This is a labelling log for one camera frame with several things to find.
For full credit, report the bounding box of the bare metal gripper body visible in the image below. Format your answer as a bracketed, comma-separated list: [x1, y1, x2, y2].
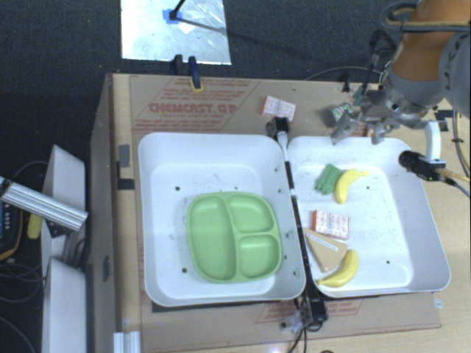
[359, 89, 430, 130]

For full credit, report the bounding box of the green and white can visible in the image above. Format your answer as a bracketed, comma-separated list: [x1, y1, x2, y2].
[323, 102, 355, 127]

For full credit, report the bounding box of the green toy vegetable bunch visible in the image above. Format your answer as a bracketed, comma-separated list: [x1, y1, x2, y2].
[314, 163, 344, 196]

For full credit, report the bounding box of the yellow banana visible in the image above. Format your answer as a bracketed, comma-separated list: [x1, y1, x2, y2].
[316, 248, 361, 288]
[333, 168, 370, 205]

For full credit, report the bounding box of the thin black and white rod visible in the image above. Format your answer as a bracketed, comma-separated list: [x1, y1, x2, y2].
[278, 131, 318, 301]

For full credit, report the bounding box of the white plastic tray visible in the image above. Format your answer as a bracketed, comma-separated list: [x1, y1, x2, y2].
[138, 132, 307, 307]
[286, 135, 452, 299]

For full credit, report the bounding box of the brown cardboard board red print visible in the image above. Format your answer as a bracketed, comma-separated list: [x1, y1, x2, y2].
[110, 72, 442, 353]

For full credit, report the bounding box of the tan sandwich wedge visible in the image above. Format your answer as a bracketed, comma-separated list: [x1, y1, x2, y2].
[303, 227, 349, 274]

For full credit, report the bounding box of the green divided plate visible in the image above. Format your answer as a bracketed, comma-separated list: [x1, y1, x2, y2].
[186, 191, 284, 285]

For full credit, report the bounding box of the black cylinder on white bracket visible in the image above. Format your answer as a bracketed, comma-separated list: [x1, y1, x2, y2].
[398, 120, 448, 182]

